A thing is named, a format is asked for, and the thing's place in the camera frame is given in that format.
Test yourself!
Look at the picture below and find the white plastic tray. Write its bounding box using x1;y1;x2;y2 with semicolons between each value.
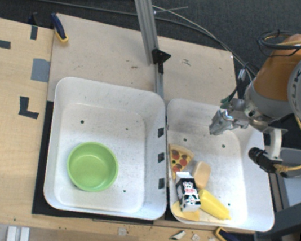
36;74;186;228
148;96;293;239

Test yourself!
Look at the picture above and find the tan toy bread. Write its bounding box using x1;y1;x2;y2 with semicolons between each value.
189;160;213;191

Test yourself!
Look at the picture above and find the green bowl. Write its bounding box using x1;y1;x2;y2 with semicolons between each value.
62;138;123;197

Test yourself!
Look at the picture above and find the toy pizza slice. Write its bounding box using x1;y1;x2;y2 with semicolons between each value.
162;143;197;185

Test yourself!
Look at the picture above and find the black cylinder on white bracket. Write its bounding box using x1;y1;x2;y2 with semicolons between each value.
245;124;289;176

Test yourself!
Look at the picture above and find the small white paper scrap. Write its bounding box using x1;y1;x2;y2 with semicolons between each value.
169;227;188;241

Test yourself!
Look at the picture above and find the yellow toy cheese slice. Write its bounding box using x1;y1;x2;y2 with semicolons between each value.
170;200;203;222

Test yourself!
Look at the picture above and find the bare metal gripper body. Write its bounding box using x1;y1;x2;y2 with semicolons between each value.
217;95;273;134

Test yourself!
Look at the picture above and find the cow print milk carton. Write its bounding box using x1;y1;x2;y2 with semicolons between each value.
169;169;206;216

